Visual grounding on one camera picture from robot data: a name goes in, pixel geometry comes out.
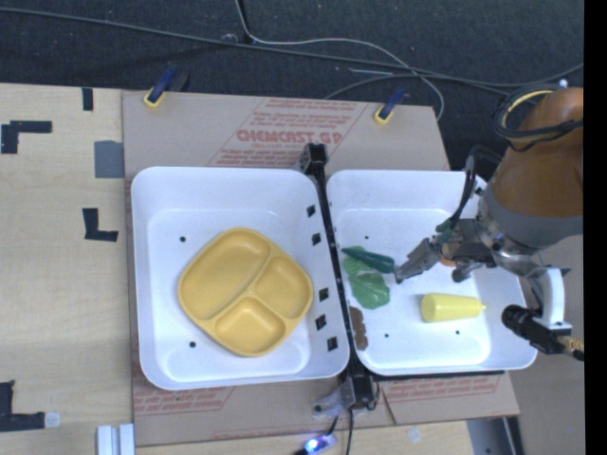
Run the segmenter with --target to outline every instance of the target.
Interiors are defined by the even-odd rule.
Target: cardboard
[[[313,402],[337,379],[192,391],[163,391],[138,365],[130,184],[152,166],[293,167],[306,142],[325,143],[326,173],[344,169],[448,170],[429,107],[397,106],[377,125],[378,103],[171,94],[157,109],[145,93],[123,93],[127,252],[133,404],[138,446],[251,438],[326,430]],[[507,373],[380,383],[375,410],[356,425],[393,425],[518,414]],[[344,428],[347,420],[340,420]]]

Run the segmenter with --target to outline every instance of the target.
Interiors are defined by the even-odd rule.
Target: hole in tray
[[[330,337],[326,340],[326,348],[329,352],[334,351],[338,348],[338,338]]]
[[[326,325],[326,316],[322,314],[316,319],[316,330],[321,330]]]

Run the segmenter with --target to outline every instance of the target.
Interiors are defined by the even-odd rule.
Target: white container
[[[342,171],[327,184],[331,217],[338,247],[363,246],[403,264],[434,228],[458,207],[464,173],[406,171]],[[469,200],[462,217],[473,217],[478,199]],[[345,255],[340,253],[340,260]],[[363,315],[368,346],[358,347],[360,361],[373,373],[414,375],[473,373],[522,369],[537,351],[509,331],[501,321],[510,304],[525,305],[515,275],[502,268],[476,269],[460,283],[451,279],[452,268],[435,265],[422,275],[395,283],[387,305],[364,309],[352,293],[341,269],[350,306]],[[487,310],[476,318],[428,323],[420,302],[427,293],[450,293],[478,298]]]
[[[152,383],[175,391],[332,377],[344,369],[350,349],[310,178],[291,170],[154,167],[135,177],[131,193],[139,357]],[[177,300],[185,267],[231,228],[265,235],[314,285],[304,320],[260,357],[215,343]]]

